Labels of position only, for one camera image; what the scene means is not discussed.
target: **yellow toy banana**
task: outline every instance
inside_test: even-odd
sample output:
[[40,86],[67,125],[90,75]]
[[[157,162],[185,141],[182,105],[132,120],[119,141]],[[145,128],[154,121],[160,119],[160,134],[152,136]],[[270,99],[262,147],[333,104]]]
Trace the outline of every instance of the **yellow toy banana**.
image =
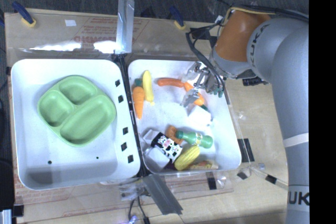
[[152,76],[148,70],[146,70],[142,76],[142,86],[145,91],[145,100],[154,105],[154,94],[152,89]]

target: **white sink basin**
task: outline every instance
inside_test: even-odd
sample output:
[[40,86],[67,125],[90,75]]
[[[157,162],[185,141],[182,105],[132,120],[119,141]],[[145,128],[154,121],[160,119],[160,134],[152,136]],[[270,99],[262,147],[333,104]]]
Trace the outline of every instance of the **white sink basin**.
[[[34,190],[131,178],[140,169],[132,120],[120,69],[107,60],[25,59],[12,67],[18,175]],[[54,84],[84,76],[115,104],[117,116],[91,143],[62,141],[39,117],[37,103]]]

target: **green bottle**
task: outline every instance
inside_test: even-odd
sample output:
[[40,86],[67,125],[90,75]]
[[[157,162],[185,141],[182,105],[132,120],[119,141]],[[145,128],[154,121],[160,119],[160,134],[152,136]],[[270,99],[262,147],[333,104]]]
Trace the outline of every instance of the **green bottle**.
[[175,136],[176,138],[186,140],[191,145],[198,145],[204,148],[210,148],[214,143],[211,136],[201,135],[196,132],[184,133],[182,131],[177,131]]

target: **green divided tray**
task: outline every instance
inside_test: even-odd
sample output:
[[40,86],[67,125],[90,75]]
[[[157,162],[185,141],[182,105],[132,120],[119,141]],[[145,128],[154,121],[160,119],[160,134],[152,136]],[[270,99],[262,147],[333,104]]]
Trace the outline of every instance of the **green divided tray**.
[[90,80],[68,76],[38,101],[38,114],[56,135],[72,146],[85,146],[115,119],[112,100]]

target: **white label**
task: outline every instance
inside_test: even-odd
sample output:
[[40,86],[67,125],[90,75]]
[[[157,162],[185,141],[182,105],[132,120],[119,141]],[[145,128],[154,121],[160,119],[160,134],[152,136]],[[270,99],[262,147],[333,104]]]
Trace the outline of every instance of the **white label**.
[[298,134],[283,140],[284,147],[296,146],[306,142],[309,142],[309,133]]
[[77,26],[75,20],[64,20],[66,26]]

